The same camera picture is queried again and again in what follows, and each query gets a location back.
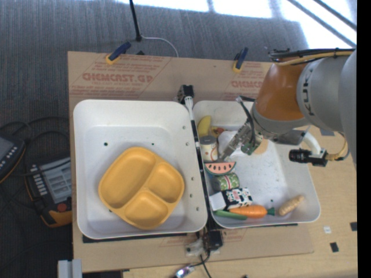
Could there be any red watermelon slice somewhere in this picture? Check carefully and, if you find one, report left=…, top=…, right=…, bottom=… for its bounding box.
left=203, top=161, right=237, bottom=176

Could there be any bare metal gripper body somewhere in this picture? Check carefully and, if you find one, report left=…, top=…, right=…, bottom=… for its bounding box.
left=235, top=122, right=264, bottom=156

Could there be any yellow divided plate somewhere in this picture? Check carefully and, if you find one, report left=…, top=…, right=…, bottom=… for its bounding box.
left=97, top=146, right=186, bottom=231

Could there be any white plastic tray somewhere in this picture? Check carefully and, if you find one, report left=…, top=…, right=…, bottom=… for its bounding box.
left=192, top=100, right=322, bottom=229
left=72, top=98, right=209, bottom=240

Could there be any black block with thin wires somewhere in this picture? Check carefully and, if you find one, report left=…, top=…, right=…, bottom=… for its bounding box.
left=202, top=229, right=224, bottom=251
left=177, top=84, right=195, bottom=104

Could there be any yellow banana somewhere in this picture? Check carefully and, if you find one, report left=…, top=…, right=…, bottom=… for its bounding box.
left=197, top=115, right=213, bottom=139

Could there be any brown cardboard board red print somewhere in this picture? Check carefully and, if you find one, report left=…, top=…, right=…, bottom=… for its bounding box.
left=67, top=50, right=315, bottom=273

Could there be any cream can with grey lid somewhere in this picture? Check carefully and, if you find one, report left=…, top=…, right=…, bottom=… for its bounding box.
left=199, top=135, right=219, bottom=163

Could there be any orange carrot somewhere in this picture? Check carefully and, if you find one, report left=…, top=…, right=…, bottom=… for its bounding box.
left=228, top=204, right=276, bottom=220

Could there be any green patterned can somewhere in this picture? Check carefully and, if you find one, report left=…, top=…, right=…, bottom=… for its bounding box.
left=212, top=172, right=241, bottom=192

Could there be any tan round biscuit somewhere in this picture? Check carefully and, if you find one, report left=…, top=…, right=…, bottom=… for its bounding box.
left=253, top=140, right=270, bottom=155

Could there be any beige toy corn cob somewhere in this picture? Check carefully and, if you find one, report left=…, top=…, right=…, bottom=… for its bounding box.
left=278, top=195, right=306, bottom=217

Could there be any black cylinder on white bracket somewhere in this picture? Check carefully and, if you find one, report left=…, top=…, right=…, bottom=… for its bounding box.
left=289, top=130, right=329, bottom=168

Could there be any white cube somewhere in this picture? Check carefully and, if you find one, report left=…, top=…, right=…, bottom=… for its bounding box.
left=208, top=192, right=227, bottom=212

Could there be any thin black and white rod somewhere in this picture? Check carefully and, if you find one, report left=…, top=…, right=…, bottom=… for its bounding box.
left=184, top=96, right=216, bottom=232

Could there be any green toy vegetable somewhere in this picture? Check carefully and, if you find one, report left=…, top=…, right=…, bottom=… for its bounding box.
left=214, top=209, right=248, bottom=221

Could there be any black and white cow carton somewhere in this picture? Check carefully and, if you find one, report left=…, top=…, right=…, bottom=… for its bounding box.
left=221, top=187, right=254, bottom=211

